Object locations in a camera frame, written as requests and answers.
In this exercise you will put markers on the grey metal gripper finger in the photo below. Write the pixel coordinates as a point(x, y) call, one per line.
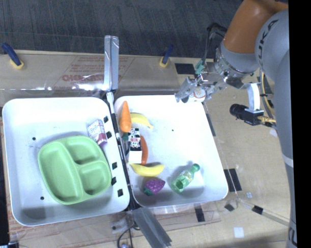
point(185, 90)
point(212, 90)

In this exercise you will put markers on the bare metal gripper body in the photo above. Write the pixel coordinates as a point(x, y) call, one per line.
point(215, 78)

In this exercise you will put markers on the white and orange can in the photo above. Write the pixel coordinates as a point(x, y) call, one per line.
point(197, 94)

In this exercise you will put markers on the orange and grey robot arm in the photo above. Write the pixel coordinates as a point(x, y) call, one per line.
point(272, 40)

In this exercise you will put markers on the yellow banana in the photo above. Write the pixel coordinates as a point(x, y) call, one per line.
point(140, 119)
point(147, 170)

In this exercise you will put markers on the white plastic tray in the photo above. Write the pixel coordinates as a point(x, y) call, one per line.
point(181, 145)
point(56, 116)

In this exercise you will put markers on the orange carrot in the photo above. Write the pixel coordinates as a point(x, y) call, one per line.
point(125, 117)

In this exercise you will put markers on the orange sausage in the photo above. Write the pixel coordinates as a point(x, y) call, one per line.
point(144, 151)

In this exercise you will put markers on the white carton with cow print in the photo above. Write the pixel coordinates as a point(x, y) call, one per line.
point(135, 147)

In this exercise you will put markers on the green clear plastic bottle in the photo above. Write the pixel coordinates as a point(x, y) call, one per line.
point(184, 179)

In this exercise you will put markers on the pink and white carton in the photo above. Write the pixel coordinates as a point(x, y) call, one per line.
point(97, 131)

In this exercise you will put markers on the purple grapes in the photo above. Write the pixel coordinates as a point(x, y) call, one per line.
point(155, 186)

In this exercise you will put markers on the brown cardboard board, red print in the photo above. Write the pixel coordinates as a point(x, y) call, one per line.
point(54, 68)

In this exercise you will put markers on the green divided plate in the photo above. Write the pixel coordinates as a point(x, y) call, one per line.
point(70, 169)

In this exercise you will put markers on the black cylinder on white bracket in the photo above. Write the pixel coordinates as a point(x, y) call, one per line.
point(244, 114)

